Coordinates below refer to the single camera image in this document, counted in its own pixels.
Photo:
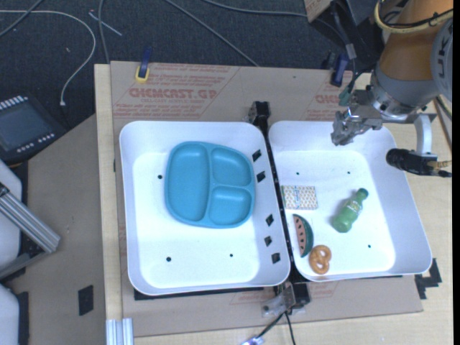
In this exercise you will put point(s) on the black cylinder on white bracket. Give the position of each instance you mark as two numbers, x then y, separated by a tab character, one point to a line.
409	160

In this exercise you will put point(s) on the brown cardboard board red print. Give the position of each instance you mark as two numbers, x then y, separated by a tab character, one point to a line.
230	85

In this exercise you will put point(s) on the watermelon slice toy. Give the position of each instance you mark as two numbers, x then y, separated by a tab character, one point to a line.
303	234

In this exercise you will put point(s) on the white plastic tray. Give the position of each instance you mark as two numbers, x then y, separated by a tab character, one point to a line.
201	257
359	250

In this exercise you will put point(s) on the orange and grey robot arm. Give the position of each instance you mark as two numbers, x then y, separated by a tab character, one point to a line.
406	52

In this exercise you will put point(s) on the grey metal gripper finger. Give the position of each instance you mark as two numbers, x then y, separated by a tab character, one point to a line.
353	132
337	134

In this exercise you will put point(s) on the white patterned packet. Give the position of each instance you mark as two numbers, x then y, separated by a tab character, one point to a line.
299	197

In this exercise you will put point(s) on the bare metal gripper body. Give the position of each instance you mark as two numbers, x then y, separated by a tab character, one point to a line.
366	115

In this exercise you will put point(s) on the blue divided plate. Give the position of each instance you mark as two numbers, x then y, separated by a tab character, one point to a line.
201	185

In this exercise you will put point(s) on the green plastic bottle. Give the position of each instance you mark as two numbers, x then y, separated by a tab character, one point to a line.
348	212

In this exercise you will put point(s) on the thin black rod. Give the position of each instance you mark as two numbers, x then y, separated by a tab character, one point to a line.
277	178

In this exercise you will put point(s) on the orange pretzel toy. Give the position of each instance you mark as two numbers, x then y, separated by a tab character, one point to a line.
317	264

